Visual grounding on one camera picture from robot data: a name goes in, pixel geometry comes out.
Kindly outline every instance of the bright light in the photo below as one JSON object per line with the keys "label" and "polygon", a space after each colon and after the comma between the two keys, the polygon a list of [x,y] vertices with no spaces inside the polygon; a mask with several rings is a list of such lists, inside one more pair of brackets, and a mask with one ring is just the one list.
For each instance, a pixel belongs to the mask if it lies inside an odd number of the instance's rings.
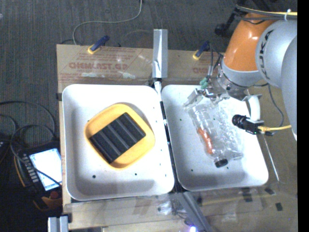
{"label": "bright light", "polygon": [[196,227],[192,226],[192,227],[190,228],[190,232],[197,232]]}

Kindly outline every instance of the clear plastic bottle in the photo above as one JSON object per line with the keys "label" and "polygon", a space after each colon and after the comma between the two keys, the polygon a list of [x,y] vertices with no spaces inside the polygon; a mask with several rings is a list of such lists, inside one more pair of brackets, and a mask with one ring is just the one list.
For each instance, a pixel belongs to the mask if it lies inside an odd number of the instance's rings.
{"label": "clear plastic bottle", "polygon": [[220,168],[228,164],[228,152],[224,142],[219,137],[214,120],[210,116],[210,110],[211,107],[199,104],[187,109],[187,112],[204,145],[207,156],[212,158],[217,168]]}

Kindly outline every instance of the dark floor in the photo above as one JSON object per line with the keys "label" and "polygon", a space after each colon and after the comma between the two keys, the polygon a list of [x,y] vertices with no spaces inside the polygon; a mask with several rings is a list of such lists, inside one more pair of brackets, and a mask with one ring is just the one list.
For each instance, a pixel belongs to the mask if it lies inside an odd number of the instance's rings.
{"label": "dark floor", "polygon": [[[297,0],[265,0],[272,11],[297,11]],[[76,29],[77,44],[91,45],[109,35],[107,46],[152,48],[153,29],[167,29],[169,49],[197,50],[209,40],[224,52],[237,21],[224,36],[214,33],[234,9],[237,0],[143,0],[139,16],[122,23],[87,23]],[[251,1],[246,6],[257,8]],[[72,44],[74,29],[93,20],[122,21],[134,18],[140,0],[0,0],[0,102],[27,101],[46,107],[56,120],[59,135],[56,44]],[[40,124],[52,127],[47,113],[33,104],[0,103],[0,132]],[[42,127],[23,136],[26,145],[46,142],[50,134]],[[61,210],[40,212],[23,189],[12,156],[0,164],[0,231],[44,232],[47,218]]]}

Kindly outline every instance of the black bottle cap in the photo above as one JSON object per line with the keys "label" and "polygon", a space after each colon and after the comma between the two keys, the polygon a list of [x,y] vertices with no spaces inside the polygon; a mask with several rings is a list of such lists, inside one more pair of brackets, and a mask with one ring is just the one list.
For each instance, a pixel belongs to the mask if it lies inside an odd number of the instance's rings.
{"label": "black bottle cap", "polygon": [[228,164],[228,160],[227,159],[222,159],[222,160],[219,160],[217,162],[214,163],[214,165],[216,165],[217,168],[221,168],[225,165]]}

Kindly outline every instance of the clear plastic object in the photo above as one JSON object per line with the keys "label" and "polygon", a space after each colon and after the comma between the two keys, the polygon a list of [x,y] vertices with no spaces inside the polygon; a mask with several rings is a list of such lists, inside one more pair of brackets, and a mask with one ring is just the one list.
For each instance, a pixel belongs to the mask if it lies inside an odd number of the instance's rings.
{"label": "clear plastic object", "polygon": [[229,160],[242,158],[238,135],[228,123],[228,114],[218,104],[194,104],[184,108],[204,145],[204,151],[217,168],[226,166]]}

